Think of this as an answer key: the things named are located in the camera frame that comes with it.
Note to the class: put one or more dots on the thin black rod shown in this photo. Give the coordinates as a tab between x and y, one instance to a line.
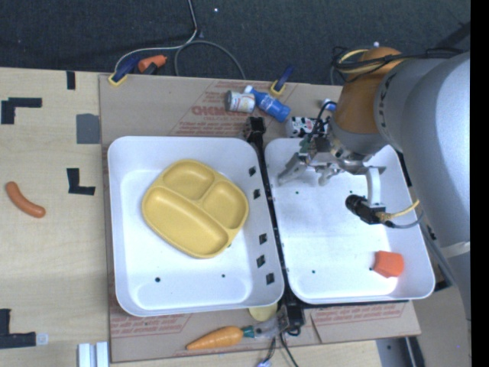
272	205

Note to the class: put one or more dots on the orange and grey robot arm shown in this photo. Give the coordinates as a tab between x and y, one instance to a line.
420	128

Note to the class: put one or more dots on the brown cardboard board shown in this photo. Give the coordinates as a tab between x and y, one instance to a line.
153	105

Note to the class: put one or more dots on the orange cube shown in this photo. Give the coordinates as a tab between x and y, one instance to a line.
387	264

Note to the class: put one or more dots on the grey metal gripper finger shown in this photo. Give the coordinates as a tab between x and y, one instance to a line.
292	168
326	174

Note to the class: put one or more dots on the black cylinder on white bracket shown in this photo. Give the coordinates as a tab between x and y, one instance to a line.
361	206

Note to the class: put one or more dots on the orange carrot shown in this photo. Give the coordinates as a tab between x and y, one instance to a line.
217	338

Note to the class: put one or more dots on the orange sausage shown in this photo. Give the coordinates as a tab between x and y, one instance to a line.
23	203

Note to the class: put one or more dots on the white plastic tray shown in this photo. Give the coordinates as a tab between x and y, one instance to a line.
183	281
328	243

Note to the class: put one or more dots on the blue bottle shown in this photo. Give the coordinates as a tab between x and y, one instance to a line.
272	105

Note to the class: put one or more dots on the yellow divided plate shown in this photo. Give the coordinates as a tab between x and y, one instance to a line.
191	212

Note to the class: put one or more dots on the white can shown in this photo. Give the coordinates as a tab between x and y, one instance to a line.
240	101

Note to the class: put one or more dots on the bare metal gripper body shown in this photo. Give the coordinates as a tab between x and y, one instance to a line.
336	158

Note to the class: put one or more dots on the white black-spotted carton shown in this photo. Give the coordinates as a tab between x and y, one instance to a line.
303	126

